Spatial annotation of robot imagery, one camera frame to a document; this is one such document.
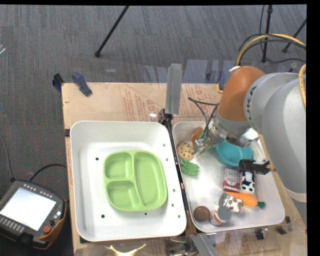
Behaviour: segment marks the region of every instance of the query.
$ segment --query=white screen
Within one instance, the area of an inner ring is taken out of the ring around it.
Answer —
[[[0,214],[38,231],[55,204],[49,198],[20,187]]]

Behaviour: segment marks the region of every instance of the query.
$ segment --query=wooden table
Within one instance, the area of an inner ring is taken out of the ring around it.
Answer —
[[[90,96],[85,96],[75,83],[61,85],[63,120],[65,127],[65,147],[67,156],[68,186],[70,198],[70,216],[72,228],[73,251],[101,249],[103,245],[114,245],[113,242],[81,242],[76,228],[74,204],[74,186],[72,172],[72,156],[70,145],[70,129],[78,121],[149,121],[155,122],[157,114],[166,106],[165,83],[87,83],[92,90]],[[173,124],[180,121],[203,121],[196,105],[188,100],[191,97],[198,101],[218,103],[221,94],[216,90],[216,84],[183,84],[181,87],[179,115],[174,115]],[[212,106],[204,105],[203,110],[210,116]],[[307,234],[305,225],[291,198],[285,192],[282,182],[276,172],[273,177],[283,203],[285,215],[290,223],[284,220],[279,226],[262,229],[264,239],[251,239],[251,230],[238,230],[216,235],[216,251],[219,255],[306,255]],[[152,240],[152,244],[137,252],[137,256],[166,255],[166,245],[163,240]]]

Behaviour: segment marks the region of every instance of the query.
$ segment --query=green divided plate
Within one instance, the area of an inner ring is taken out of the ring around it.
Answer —
[[[145,150],[111,153],[103,164],[105,193],[109,203],[127,212],[161,207],[167,200],[167,183],[159,158]]]

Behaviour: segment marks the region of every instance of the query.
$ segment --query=teal bowl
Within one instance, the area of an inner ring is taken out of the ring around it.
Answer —
[[[214,149],[219,162],[228,167],[238,167],[241,159],[253,158],[253,151],[249,146],[242,148],[224,141]]]

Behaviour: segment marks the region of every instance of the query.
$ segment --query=gray carpet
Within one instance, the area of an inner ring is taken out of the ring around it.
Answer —
[[[130,6],[99,58],[94,53],[124,6],[0,4],[0,135],[16,179],[28,180],[48,164],[66,164],[61,94],[52,86],[59,73],[72,82],[166,83],[167,68],[182,64],[183,83],[217,83],[233,67],[249,36],[266,32],[268,5]],[[273,5],[269,33],[293,36],[307,18],[306,4]],[[306,44],[307,25],[296,37]],[[242,65],[265,73],[299,69],[306,51],[270,42],[245,53]],[[69,197],[66,169],[52,166],[33,180]],[[0,145],[0,193],[10,186]],[[73,255],[70,220],[46,251],[0,236],[1,256]]]

